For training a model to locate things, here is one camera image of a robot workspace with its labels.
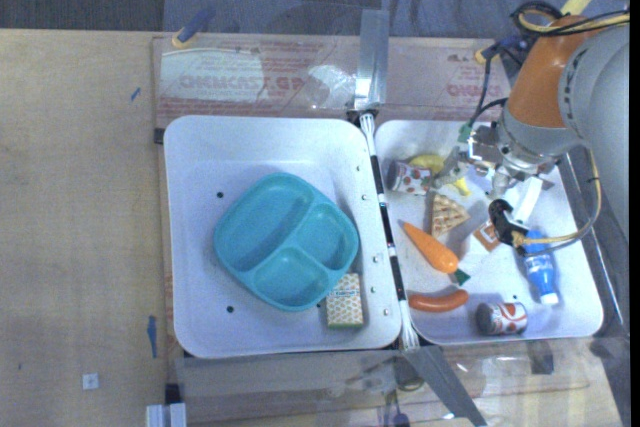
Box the orange and white packet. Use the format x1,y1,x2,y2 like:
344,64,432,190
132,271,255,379
472,219,502,253

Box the pizza slice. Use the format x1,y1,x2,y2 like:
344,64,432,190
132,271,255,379
430,192,472,241

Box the white can with tomato print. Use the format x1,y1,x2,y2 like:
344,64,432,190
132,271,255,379
386,159,433,196

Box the white plastic tray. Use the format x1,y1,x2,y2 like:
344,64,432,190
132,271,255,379
163,114,403,360
373,118,605,347

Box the orange sausage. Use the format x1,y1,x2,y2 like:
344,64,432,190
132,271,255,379
407,288,470,314

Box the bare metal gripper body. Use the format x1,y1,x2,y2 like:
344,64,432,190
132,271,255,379
468,124,557,197

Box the red and white can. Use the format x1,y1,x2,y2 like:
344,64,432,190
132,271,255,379
474,301,529,337

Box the brown cardboard board red print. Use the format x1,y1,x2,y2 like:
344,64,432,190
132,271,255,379
151,32,609,424

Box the orange carrot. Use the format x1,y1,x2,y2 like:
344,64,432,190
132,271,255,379
402,221,472,287

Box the teal divided plate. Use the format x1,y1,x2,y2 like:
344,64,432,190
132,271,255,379
213,172,361,313

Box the blue and white bottle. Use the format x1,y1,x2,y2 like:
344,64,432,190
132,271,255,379
521,229,560,306

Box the yellow banana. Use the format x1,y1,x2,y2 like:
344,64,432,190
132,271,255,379
408,153,473,197

